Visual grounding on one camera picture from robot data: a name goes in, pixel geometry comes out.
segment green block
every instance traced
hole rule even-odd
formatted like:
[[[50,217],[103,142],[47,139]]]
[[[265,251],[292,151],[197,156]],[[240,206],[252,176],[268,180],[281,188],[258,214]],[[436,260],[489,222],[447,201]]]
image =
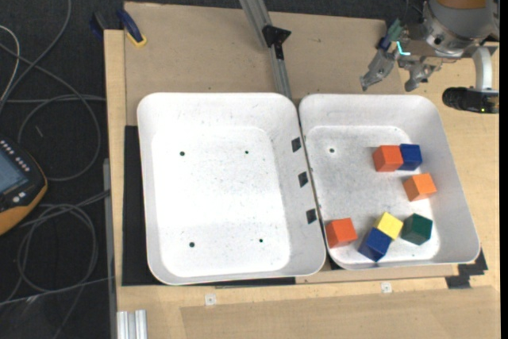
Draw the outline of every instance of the green block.
[[[422,245],[432,232],[433,222],[419,214],[412,214],[404,221],[400,237],[415,245]]]

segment wooden block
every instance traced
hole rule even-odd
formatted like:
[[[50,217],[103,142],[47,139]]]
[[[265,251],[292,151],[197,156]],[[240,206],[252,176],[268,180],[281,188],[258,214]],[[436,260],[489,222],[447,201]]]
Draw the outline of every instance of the wooden block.
[[[379,261],[387,254],[390,243],[390,236],[377,228],[371,228],[362,240],[358,252],[372,261]]]
[[[346,246],[358,238],[351,218],[333,220],[326,226],[325,230],[326,240],[330,248]]]
[[[418,144],[401,144],[399,147],[404,164],[402,164],[398,170],[414,171],[420,167],[422,158],[420,146]]]
[[[412,175],[402,185],[411,202],[429,198],[437,192],[434,181],[428,172]]]
[[[403,226],[404,222],[388,212],[383,212],[383,214],[374,223],[374,227],[390,236],[391,240],[395,240],[398,237],[398,234]]]
[[[374,153],[374,167],[378,172],[392,172],[404,164],[404,159],[397,145],[380,145]]]
[[[415,245],[422,245],[432,233],[433,221],[419,214],[412,214],[404,221],[401,238]]]

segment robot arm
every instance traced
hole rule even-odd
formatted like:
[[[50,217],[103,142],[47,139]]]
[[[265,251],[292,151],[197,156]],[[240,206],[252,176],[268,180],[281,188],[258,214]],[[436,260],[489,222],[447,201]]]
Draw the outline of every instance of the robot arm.
[[[491,54],[483,47],[488,36],[499,37],[500,0],[427,0],[421,21],[402,25],[396,20],[378,44],[368,72],[360,77],[365,91],[385,78],[395,62],[410,73],[406,91],[439,71],[443,63],[473,58],[476,85],[449,88],[443,94],[447,106],[479,113],[498,113],[498,92],[491,89]]]

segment yellow block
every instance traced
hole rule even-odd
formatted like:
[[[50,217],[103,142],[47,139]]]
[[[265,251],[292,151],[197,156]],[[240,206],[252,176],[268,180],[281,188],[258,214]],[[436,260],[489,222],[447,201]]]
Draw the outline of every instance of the yellow block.
[[[383,214],[374,223],[374,227],[377,230],[387,234],[392,240],[395,240],[398,237],[398,234],[402,230],[403,226],[403,221],[397,219],[394,215],[389,214],[388,212],[383,212]]]

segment black mat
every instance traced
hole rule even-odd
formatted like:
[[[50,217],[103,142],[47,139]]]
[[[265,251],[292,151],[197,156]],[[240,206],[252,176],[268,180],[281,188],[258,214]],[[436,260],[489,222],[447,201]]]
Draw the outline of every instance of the black mat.
[[[141,176],[140,142],[137,126],[125,127],[125,167],[123,206],[123,263],[124,286],[161,284],[148,267],[146,229],[144,226],[143,181]],[[268,286],[295,284],[294,277],[276,279],[244,279],[196,285],[212,286]]]

